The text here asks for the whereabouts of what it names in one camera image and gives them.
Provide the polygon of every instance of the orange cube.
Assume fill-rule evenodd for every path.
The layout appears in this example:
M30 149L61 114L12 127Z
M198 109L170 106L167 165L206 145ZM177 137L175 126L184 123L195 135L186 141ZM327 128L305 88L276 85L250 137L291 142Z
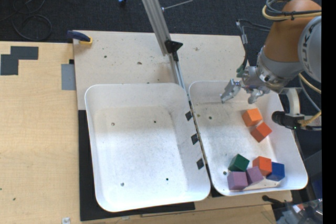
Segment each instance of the orange cube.
M272 160L270 158L259 156L252 161L252 166L258 166L263 176L272 173Z
M246 126L257 125L263 119L257 108L246 110L242 117Z
M255 140L260 142L271 132L272 129L265 122L261 122L253 131L251 131L251 135L255 138Z

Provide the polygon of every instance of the wooden table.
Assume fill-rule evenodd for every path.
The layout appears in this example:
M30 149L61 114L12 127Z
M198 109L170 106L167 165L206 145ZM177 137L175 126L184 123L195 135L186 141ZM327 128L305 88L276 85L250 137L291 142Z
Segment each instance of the wooden table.
M180 49L181 63L191 57L188 50L198 53L206 47L195 35L172 35L173 40L181 38L192 41ZM223 50L238 50L239 65L244 56L240 38L214 38L224 42ZM63 90L61 77L61 65L74 59L74 44L0 42L0 54L10 54L11 46L38 47L38 60L19 60L18 75L0 76L1 222L60 224L69 218L64 223L275 223L262 194L209 196L195 202L193 211L80 221L77 92ZM187 82L189 78L194 79L186 72ZM267 195L292 201L290 191Z

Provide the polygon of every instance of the blue clamp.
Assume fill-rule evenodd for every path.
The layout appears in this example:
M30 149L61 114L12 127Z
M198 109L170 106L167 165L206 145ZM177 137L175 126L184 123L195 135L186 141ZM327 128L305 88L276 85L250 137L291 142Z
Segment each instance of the blue clamp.
M92 37L84 35L83 33L77 31L67 31L67 38L77 39L79 40L80 44L83 45L91 45L92 44Z

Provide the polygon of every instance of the empty white tray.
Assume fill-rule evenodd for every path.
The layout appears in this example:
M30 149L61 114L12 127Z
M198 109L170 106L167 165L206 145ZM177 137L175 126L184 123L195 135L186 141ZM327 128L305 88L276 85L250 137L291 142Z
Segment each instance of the empty white tray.
M302 189L308 176L297 148L292 130L273 122L274 111L283 111L279 96L271 92L248 104L250 96L243 89L233 99L221 102L221 94L228 81L198 81L190 85L189 93L194 109L199 135L208 162L211 181L222 195L233 196L274 190ZM241 117L247 109L258 108L263 121L272 132L258 143L250 134ZM263 156L285 165L285 178L279 182L263 179L242 191L230 191L228 166L236 154L252 161Z
M210 181L185 90L174 83L99 84L86 91L93 177L111 212L198 201Z

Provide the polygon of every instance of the cube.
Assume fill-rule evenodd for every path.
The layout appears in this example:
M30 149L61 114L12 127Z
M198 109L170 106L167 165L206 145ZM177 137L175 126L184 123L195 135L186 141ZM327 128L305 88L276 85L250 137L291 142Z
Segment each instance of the cube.
M240 154L237 154L230 162L228 169L230 171L245 172L249 164L249 160Z
M247 127L257 125L260 121L262 121L263 117L260 114L259 109L248 109L242 115L242 118Z
M261 140L271 132L272 129L265 122L261 122L253 131L251 131L251 135L260 143Z
M264 179L258 166L246 170L247 184L254 185Z
M285 177L285 165L272 162L272 172L266 176L267 179L280 181Z
M227 176L229 190L242 190L248 186L245 172L230 172Z
M258 166L263 176L267 176L272 172L272 160L263 156L258 156L252 161L252 166Z

